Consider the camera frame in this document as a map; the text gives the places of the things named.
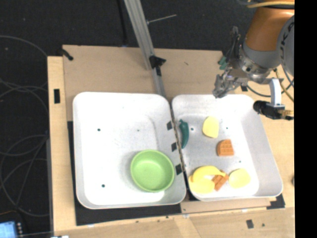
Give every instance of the wooden table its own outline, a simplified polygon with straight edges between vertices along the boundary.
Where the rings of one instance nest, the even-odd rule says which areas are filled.
[[[52,168],[52,220],[55,235],[74,237],[293,237],[295,235],[294,122],[262,116],[263,125],[283,180],[285,208],[267,210],[276,198],[189,201],[182,213],[77,226],[69,154],[67,121],[72,100],[83,91],[155,93],[152,74],[145,70],[139,48],[64,45],[74,60],[48,58]],[[220,51],[156,49],[162,66],[166,98],[179,94],[211,94],[220,74]],[[269,94],[268,86],[250,85]],[[243,92],[254,100],[264,98]],[[287,109],[293,103],[283,95]],[[248,228],[252,220],[254,228]]]

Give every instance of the green plate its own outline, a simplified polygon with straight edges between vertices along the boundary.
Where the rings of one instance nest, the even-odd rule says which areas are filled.
[[[148,192],[168,189],[175,178],[172,161],[157,150],[144,150],[132,159],[131,176],[136,185]]]

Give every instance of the metal bracket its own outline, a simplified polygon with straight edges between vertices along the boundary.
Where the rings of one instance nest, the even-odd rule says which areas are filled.
[[[124,0],[124,3],[127,8],[139,47],[142,50],[146,69],[152,69],[153,67],[151,65],[151,57],[155,57],[155,52],[141,2],[140,0]],[[152,75],[157,93],[165,97],[165,90],[159,66],[156,66],[156,70],[153,70]]]

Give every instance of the white tray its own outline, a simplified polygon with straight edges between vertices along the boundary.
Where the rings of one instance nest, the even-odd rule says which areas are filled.
[[[196,168],[216,166],[227,174],[245,168],[251,182],[239,189],[227,182],[219,191],[208,194],[192,194],[201,201],[234,198],[273,197],[282,192],[275,159],[260,116],[253,110],[254,101],[246,95],[227,95],[216,99],[213,95],[180,95],[172,101],[178,137],[180,120],[188,123],[189,140],[181,149],[187,178]],[[219,135],[210,138],[203,135],[202,127],[208,116],[219,120]],[[216,146],[223,139],[231,139],[234,156],[219,157]]]
[[[158,206],[184,199],[182,173],[175,174],[170,188],[158,193],[140,190],[130,175],[132,158],[145,149],[165,153],[174,166],[181,163],[165,98],[156,94],[80,93],[73,101],[73,124],[76,193],[83,206]]]

